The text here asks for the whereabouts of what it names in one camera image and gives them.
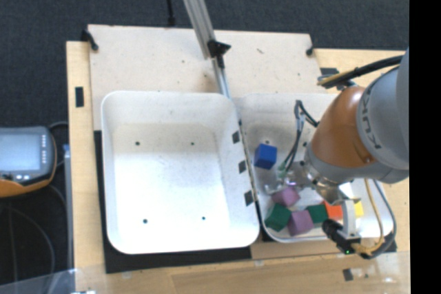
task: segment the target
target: green block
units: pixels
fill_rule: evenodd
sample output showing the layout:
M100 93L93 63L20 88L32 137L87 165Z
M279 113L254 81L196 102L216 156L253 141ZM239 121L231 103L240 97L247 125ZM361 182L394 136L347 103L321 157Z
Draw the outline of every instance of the green block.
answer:
M265 225L267 228L281 231L288 224L291 211L281 204L275 203L267 212Z
M306 208L314 224L323 223L328 219L328 213L324 204L315 204Z

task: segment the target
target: blue block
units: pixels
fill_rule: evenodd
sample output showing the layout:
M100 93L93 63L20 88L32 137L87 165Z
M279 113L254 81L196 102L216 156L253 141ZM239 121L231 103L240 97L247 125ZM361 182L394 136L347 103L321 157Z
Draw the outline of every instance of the blue block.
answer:
M254 152L254 166L271 169L276 164L277 147L261 143Z

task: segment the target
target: thin metal antenna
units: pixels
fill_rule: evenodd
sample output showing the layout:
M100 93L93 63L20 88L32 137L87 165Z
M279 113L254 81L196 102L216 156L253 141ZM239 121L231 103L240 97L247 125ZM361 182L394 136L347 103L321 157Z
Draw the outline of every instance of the thin metal antenna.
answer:
M231 98L223 63L223 54L229 49L229 46L216 41L205 0L184 0L184 4L203 56L206 59L215 58L212 62L220 92L227 98Z

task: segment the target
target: screen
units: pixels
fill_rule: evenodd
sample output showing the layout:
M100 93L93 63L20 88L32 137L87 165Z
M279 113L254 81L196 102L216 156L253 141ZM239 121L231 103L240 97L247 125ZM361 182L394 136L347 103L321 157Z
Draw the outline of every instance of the screen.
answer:
M0 135L1 171L39 170L40 159L40 135Z

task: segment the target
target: black floor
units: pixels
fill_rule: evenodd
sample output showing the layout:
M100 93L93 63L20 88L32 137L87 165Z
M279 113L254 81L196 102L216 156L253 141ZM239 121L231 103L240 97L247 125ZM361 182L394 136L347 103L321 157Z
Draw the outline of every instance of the black floor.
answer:
M409 45L409 0L206 2L218 30L309 33L317 48ZM189 28L182 0L172 0L172 7L176 25ZM167 19L165 0L0 0L0 126L68 119L65 42L80 40L87 24L162 27ZM67 130L56 134L63 151ZM65 209L57 191L64 195L62 168L51 187L0 201L0 284L68 267Z

